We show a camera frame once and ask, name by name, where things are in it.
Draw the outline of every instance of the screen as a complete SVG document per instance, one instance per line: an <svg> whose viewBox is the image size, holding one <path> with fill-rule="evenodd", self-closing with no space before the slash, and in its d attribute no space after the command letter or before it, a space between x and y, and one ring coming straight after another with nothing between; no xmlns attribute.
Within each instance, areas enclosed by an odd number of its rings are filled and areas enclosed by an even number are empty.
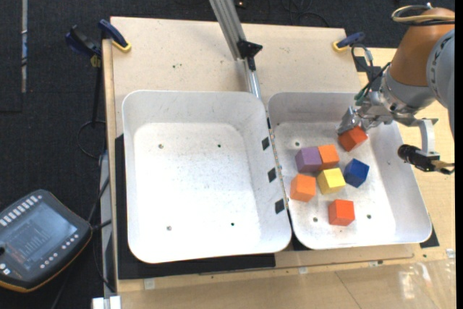
<svg viewBox="0 0 463 309"><path fill-rule="evenodd" d="M46 203L36 205L12 227L4 238L7 253L27 270L77 230Z"/></svg>

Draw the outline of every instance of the orange block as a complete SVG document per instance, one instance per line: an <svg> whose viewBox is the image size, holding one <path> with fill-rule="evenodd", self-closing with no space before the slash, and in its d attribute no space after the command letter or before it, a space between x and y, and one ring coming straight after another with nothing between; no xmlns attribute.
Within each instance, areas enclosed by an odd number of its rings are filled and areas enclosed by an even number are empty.
<svg viewBox="0 0 463 309"><path fill-rule="evenodd" d="M316 179L309 175L298 174L291 181L289 197L293 200L308 202L317 192Z"/></svg>
<svg viewBox="0 0 463 309"><path fill-rule="evenodd" d="M331 169L339 163L338 151L334 144L319 145L318 152L321 157L320 170Z"/></svg>
<svg viewBox="0 0 463 309"><path fill-rule="evenodd" d="M367 139L367 133L364 132L360 126L356 126L351 130L347 130L346 132L343 132L340 136L338 136L339 143L341 143L342 147L347 152L350 152L354 148L357 148Z"/></svg>
<svg viewBox="0 0 463 309"><path fill-rule="evenodd" d="M354 202L334 200L328 206L328 220L331 225L348 226L355 220Z"/></svg>

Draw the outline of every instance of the purple block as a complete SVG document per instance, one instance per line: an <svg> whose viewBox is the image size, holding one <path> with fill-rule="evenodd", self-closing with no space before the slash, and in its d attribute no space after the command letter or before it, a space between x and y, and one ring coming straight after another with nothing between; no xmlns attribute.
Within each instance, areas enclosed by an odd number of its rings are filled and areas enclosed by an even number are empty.
<svg viewBox="0 0 463 309"><path fill-rule="evenodd" d="M344 169L344 179L346 183L358 188L367 179L370 167L367 164L353 158Z"/></svg>
<svg viewBox="0 0 463 309"><path fill-rule="evenodd" d="M296 155L296 165L299 173L317 172L321 166L318 147L301 148Z"/></svg>

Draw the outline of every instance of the block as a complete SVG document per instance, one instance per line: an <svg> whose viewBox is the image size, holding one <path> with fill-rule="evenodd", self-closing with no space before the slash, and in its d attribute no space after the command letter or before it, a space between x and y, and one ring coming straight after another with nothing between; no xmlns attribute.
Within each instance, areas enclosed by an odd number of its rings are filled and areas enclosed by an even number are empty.
<svg viewBox="0 0 463 309"><path fill-rule="evenodd" d="M293 200L309 202L316 193L317 184L314 177L298 174L291 181L289 197Z"/></svg>
<svg viewBox="0 0 463 309"><path fill-rule="evenodd" d="M328 206L328 220L331 225L348 226L355 220L354 202L334 200Z"/></svg>
<svg viewBox="0 0 463 309"><path fill-rule="evenodd" d="M296 165L299 173L317 172L321 166L320 151L318 148L301 148L296 154Z"/></svg>
<svg viewBox="0 0 463 309"><path fill-rule="evenodd" d="M338 192L346 185L346 181L339 167L322 170L317 176L317 182L320 191L324 195Z"/></svg>
<svg viewBox="0 0 463 309"><path fill-rule="evenodd" d="M370 167L353 158L344 168L343 175L347 184L358 188L366 179Z"/></svg>
<svg viewBox="0 0 463 309"><path fill-rule="evenodd" d="M351 130L347 130L338 136L339 143L347 152L357 148L367 139L367 133L360 126L353 127Z"/></svg>
<svg viewBox="0 0 463 309"><path fill-rule="evenodd" d="M338 151L334 144L319 145L318 152L321 157L320 170L334 168L339 163Z"/></svg>

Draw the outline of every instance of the black bracket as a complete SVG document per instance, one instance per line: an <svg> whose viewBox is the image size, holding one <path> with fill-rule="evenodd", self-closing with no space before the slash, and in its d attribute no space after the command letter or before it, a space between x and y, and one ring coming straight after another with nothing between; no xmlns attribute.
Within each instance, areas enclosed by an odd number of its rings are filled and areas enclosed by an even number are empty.
<svg viewBox="0 0 463 309"><path fill-rule="evenodd" d="M237 43L239 54L241 58L247 59L247 65L251 71L255 71L254 57L257 53L262 50L262 46L259 44L251 43L250 41L240 40Z"/></svg>

